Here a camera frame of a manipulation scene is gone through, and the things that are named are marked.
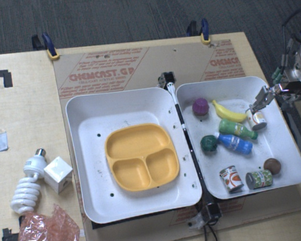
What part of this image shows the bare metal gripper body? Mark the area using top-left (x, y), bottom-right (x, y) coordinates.
top-left (278, 65), bottom-right (301, 100)

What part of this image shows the white can yellow orange label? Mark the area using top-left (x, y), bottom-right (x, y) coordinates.
top-left (244, 106), bottom-right (269, 132)

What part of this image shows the yellow banana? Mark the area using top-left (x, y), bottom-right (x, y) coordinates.
top-left (211, 96), bottom-right (249, 126)

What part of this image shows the green bottle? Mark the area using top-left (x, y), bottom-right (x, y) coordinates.
top-left (217, 114), bottom-right (260, 144)

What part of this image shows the white plastic tray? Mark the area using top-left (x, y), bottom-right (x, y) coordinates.
top-left (174, 70), bottom-right (301, 204)
top-left (64, 83), bottom-right (205, 227)

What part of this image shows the blue bottle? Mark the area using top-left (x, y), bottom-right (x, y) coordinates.
top-left (214, 128), bottom-right (255, 159)

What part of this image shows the purple ribbed toy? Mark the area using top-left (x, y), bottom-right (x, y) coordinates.
top-left (191, 97), bottom-right (211, 117)

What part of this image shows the brown round toy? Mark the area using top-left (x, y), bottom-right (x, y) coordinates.
top-left (262, 157), bottom-right (283, 177)

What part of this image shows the green broccoli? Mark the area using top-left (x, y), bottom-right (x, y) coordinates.
top-left (199, 133), bottom-right (220, 154)

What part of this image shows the green can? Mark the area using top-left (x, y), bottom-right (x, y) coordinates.
top-left (244, 168), bottom-right (275, 191)

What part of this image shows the thin black and white rod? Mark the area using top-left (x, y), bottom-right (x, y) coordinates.
top-left (166, 79), bottom-right (215, 209)

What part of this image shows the white can orange red label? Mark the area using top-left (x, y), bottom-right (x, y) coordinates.
top-left (218, 164), bottom-right (246, 195)

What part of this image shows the brown cardboard board red print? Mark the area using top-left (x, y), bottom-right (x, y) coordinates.
top-left (50, 23), bottom-right (301, 241)

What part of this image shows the yellow divided plate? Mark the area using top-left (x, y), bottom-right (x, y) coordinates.
top-left (102, 119), bottom-right (183, 195)

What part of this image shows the white cube box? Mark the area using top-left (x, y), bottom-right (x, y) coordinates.
top-left (41, 155), bottom-right (77, 195)

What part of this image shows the white spiral light bulb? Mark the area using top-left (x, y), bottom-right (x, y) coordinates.
top-left (4, 147), bottom-right (54, 216)

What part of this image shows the pink bubble wrap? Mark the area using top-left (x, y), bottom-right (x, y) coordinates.
top-left (3, 201), bottom-right (82, 241)

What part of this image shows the black block with thin wires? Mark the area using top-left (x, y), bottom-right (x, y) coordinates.
top-left (157, 71), bottom-right (178, 90)
top-left (200, 202), bottom-right (224, 225)

